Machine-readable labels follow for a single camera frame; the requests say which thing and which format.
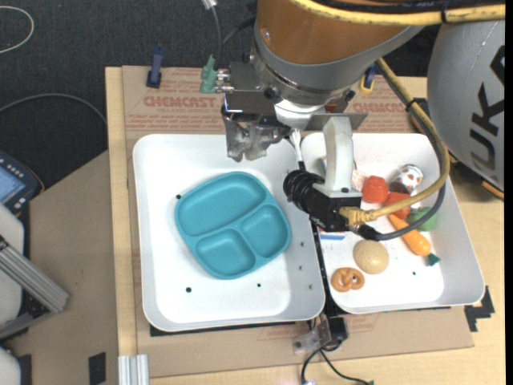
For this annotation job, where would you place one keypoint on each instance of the brown cardboard board red print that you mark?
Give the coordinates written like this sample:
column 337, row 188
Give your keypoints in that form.
column 172, row 102

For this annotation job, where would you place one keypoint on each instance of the orange carrot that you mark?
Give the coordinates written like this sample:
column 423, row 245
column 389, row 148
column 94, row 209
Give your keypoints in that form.
column 417, row 241

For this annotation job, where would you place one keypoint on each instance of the white packet with red stripes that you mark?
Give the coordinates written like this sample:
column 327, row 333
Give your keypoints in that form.
column 358, row 179

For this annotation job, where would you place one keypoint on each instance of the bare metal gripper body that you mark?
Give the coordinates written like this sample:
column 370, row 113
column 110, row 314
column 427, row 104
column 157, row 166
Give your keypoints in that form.
column 250, row 94

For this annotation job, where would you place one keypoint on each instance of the beige egg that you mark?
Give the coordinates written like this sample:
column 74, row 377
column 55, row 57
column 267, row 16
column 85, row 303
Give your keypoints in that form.
column 371, row 256

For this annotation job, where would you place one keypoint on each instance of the white carton blue red stripe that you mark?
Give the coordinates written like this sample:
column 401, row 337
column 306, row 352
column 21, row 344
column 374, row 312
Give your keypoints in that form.
column 332, row 236

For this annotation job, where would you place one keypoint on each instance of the white plastic tray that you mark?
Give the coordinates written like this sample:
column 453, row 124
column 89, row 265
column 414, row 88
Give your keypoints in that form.
column 401, row 291
column 224, row 307

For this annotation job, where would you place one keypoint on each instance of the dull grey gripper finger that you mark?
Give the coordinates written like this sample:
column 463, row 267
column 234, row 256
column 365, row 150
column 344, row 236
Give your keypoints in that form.
column 236, row 143
column 260, row 143

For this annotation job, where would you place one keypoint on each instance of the blue divided plate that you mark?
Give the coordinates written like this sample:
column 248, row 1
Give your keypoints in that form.
column 224, row 215

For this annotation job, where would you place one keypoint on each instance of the black cylinder on white bracket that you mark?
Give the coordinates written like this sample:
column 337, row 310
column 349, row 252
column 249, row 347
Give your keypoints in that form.
column 326, row 205

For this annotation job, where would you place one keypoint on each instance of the white cup with red dots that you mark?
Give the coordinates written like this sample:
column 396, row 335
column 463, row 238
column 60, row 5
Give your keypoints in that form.
column 409, row 177

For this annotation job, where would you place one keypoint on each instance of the brown pretzel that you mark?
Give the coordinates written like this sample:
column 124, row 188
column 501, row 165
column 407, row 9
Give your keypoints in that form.
column 337, row 281

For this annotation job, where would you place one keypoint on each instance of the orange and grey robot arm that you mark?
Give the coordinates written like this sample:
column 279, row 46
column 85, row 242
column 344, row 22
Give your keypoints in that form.
column 320, row 34

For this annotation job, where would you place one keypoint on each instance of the red tomato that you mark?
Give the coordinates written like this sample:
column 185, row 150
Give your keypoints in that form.
column 397, row 199

